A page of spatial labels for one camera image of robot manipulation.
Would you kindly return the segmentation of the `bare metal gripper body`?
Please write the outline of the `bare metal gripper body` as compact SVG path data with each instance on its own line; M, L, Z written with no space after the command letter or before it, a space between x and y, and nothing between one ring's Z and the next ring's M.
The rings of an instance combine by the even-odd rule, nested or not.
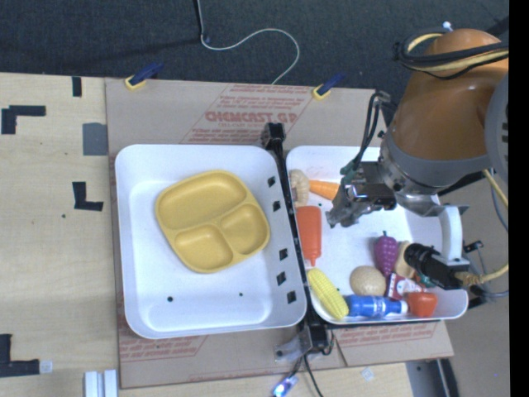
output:
M371 213L400 206L421 217L436 217L445 207L438 202L437 188L417 182L400 168L383 161L351 161L340 170L338 200L370 203Z

